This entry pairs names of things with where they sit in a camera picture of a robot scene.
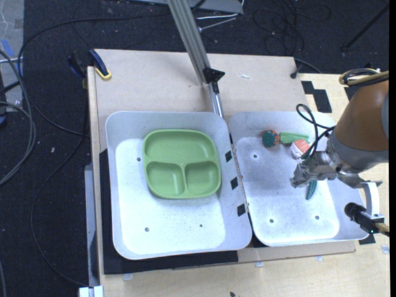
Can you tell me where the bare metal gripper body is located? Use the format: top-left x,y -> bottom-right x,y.
304,150 -> 362,189

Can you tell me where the dark green toy vegetable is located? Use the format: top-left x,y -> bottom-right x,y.
305,179 -> 318,200

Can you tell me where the pink and white toy food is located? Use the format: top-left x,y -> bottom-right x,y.
290,139 -> 311,160

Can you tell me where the white plastic tray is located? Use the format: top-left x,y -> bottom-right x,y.
105,110 -> 253,261
228,111 -> 371,248

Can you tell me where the teal and orange round toy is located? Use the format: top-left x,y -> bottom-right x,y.
262,129 -> 281,149

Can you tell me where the thin black and white rod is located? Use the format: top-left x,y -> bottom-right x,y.
228,127 -> 250,217

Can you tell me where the green divided plate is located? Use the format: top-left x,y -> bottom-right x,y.
142,129 -> 223,200

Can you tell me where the pale wood board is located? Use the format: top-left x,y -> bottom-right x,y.
93,48 -> 356,264

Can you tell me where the black cylinder on white bracket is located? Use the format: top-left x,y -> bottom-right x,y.
344,180 -> 386,235

